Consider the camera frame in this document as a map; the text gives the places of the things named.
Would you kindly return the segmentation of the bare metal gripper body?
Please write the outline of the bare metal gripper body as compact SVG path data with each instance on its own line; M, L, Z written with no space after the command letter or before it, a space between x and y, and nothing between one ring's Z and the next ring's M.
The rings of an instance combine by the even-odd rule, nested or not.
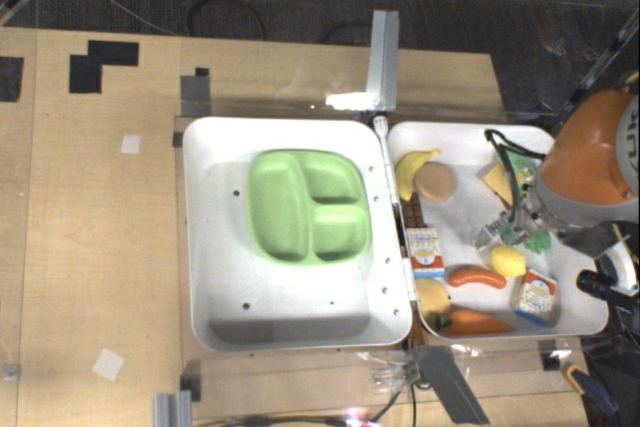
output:
M542 230L539 213L531 211L527 201L520 199L504 217L503 240L526 241Z

